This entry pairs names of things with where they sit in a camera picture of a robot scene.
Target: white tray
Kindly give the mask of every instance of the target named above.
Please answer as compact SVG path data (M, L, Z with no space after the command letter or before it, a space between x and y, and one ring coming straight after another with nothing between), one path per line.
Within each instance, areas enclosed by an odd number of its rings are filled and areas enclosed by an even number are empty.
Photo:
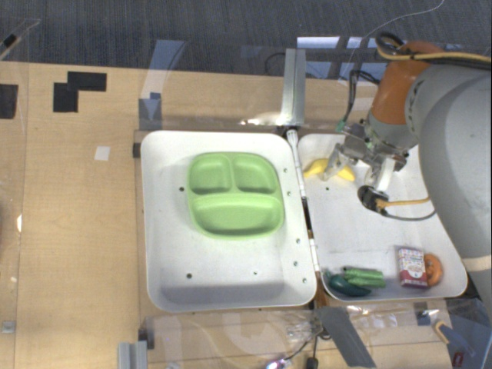
M313 160L327 158L343 135L307 135L299 142L301 163L306 168ZM341 301L385 301L421 298L444 298L460 295L467 286L467 274L460 256L444 230L439 217L426 221L396 221L383 218L363 207L357 189L364 184L368 166L359 162L354 167L356 180L338 176L322 181L318 176L305 179L308 206L317 255L323 270L339 273L344 266L383 271L387 287L375 289L363 298L350 298L325 288ZM387 191L390 200L427 197L421 177L418 151L412 149L408 163L395 173ZM388 212L404 217L429 214L432 204L388 208ZM399 285L396 247L409 246L434 253L442 262L444 276L432 288L403 288Z
M285 222L266 238L210 238L188 210L191 160L214 151L250 152L273 164ZM271 134L156 131L141 145L148 293L165 311L298 306L316 291L308 233L288 143Z

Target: clear plastic panel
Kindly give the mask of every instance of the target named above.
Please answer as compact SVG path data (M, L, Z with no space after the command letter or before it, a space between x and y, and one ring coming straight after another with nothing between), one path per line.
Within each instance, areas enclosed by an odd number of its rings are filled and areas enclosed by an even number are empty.
M345 310L377 367L450 367L460 349L465 364L477 365L467 367L481 367L487 359L492 329L476 299L358 304ZM149 340L149 367L304 367L313 354L319 367L347 367L309 310L149 317L142 331Z
M473 46L437 44L445 51L487 54ZM303 37L305 132L334 132L348 101L348 77L362 70L381 79L387 61L374 38ZM286 49L157 40L141 80L140 128L274 131L284 97ZM366 118L377 86L361 78L350 121Z
M28 123L29 35L37 20L0 18L0 367L14 365Z

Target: green plate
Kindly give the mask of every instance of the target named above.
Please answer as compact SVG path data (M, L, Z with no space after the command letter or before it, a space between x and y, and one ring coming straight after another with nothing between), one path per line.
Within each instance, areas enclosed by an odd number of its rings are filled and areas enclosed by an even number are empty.
M284 223L284 202L271 163L252 153L206 153L188 168L188 207L195 227L216 238L255 238Z

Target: green toy vegetable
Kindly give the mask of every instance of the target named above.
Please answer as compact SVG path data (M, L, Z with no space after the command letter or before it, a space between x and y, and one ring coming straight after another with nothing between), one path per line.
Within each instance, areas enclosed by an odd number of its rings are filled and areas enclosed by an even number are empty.
M340 274L331 277L328 275L328 277L330 278L328 285L335 291L347 295L348 297L364 297L371 292L371 290L368 290L367 288L350 284Z
M383 279L351 278L348 279L348 283L359 287L373 287L373 288L386 287L386 282Z
M345 279L350 280L352 278L364 278L364 279L377 279L383 280L383 272L381 271L366 271L358 268L344 269Z

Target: juice box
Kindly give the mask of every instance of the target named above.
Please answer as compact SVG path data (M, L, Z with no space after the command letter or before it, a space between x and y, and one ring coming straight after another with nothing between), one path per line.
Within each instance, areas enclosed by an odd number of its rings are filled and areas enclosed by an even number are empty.
M400 269L400 285L404 287L427 287L424 252L415 248L398 249L398 267Z

